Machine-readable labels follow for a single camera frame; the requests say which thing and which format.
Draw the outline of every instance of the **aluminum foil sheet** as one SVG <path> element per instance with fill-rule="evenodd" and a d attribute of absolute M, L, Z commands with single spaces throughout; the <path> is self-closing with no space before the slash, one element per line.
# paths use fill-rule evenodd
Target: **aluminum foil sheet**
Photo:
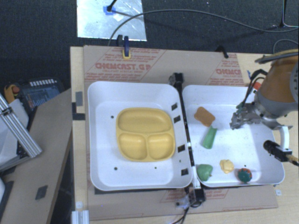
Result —
<path fill-rule="evenodd" d="M 112 1 L 77 0 L 78 37 L 109 39 L 117 26 L 129 18 L 116 13 L 105 13 L 105 7 Z M 113 10 L 132 16 L 142 13 L 142 3 L 141 0 L 117 0 Z M 117 35 L 127 35 L 132 41 L 146 41 L 143 16 L 123 25 L 113 39 Z"/>

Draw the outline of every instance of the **yellow divided plate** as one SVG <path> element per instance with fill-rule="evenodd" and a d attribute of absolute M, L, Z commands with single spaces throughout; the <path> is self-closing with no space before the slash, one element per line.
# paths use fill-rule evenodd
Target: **yellow divided plate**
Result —
<path fill-rule="evenodd" d="M 159 109 L 122 110 L 116 120 L 116 136 L 121 154 L 131 161 L 163 161 L 175 151 L 171 118 Z"/>

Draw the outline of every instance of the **wooden table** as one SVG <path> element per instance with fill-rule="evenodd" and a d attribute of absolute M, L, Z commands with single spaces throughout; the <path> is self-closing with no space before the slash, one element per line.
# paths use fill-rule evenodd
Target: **wooden table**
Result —
<path fill-rule="evenodd" d="M 71 48 L 71 86 L 72 102 L 76 102 L 76 92 L 84 91 L 84 68 L 83 68 L 83 48 Z M 260 58 L 261 54 L 237 54 L 244 82 L 248 83 L 247 70 L 260 69 L 260 65 L 254 61 Z M 263 65 L 263 69 L 270 68 L 269 64 Z M 84 104 L 77 106 L 77 113 L 85 113 Z M 298 112 L 292 112 L 287 118 L 282 118 L 285 125 L 293 125 L 290 130 L 290 148 L 293 154 L 298 156 Z M 274 133 L 275 139 L 279 143 L 279 133 Z M 77 211 L 88 209 L 87 182 L 86 182 L 86 149 L 85 149 L 85 122 L 81 120 L 73 121 L 73 147 L 74 147 L 74 178 L 75 178 L 75 201 L 80 201 Z M 284 163 L 285 180 L 273 191 L 281 191 L 281 196 L 277 196 L 279 208 L 245 211 L 227 211 L 217 213 L 201 213 L 187 215 L 186 224 L 239 224 L 239 223 L 295 223 L 299 220 L 299 177 L 298 168 L 290 163 Z M 92 224 L 152 224 L 152 223 L 172 223 L 178 220 L 177 216 L 159 217 L 138 217 L 114 220 L 91 221 Z"/>
<path fill-rule="evenodd" d="M 70 90 L 37 108 L 30 135 L 43 151 L 2 177 L 13 185 L 1 224 L 51 222 L 71 147 L 71 121 Z"/>

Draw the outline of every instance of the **blue tape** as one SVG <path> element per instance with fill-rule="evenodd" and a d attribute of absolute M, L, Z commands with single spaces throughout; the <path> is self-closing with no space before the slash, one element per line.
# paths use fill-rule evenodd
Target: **blue tape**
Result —
<path fill-rule="evenodd" d="M 248 74 L 248 77 L 249 77 L 249 80 L 251 79 L 251 73 L 249 70 L 247 70 L 247 74 Z"/>
<path fill-rule="evenodd" d="M 111 12 L 108 12 L 108 11 L 107 11 L 107 7 L 108 7 L 108 6 L 104 6 L 104 7 L 103 7 L 103 11 L 104 11 L 104 13 L 105 13 L 106 15 L 108 15 L 108 16 L 114 15 L 115 12 L 116 12 L 115 7 L 112 7 Z"/>

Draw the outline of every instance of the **cardboard sheet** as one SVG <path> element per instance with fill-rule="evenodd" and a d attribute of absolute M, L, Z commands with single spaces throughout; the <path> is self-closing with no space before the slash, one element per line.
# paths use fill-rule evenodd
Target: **cardboard sheet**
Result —
<path fill-rule="evenodd" d="M 131 48 L 132 58 L 124 60 L 122 48 L 84 47 L 84 90 L 92 82 L 122 81 L 167 83 L 174 72 L 182 72 L 189 84 L 244 86 L 236 54 L 225 59 L 222 53 L 192 52 L 161 49 Z M 90 181 L 89 129 L 86 124 L 87 193 L 90 220 L 129 217 L 150 217 L 182 214 L 175 203 L 185 196 L 183 189 L 103 192 Z M 207 189 L 206 201 L 191 213 L 277 208 L 273 187 L 270 185 L 233 189 Z"/>

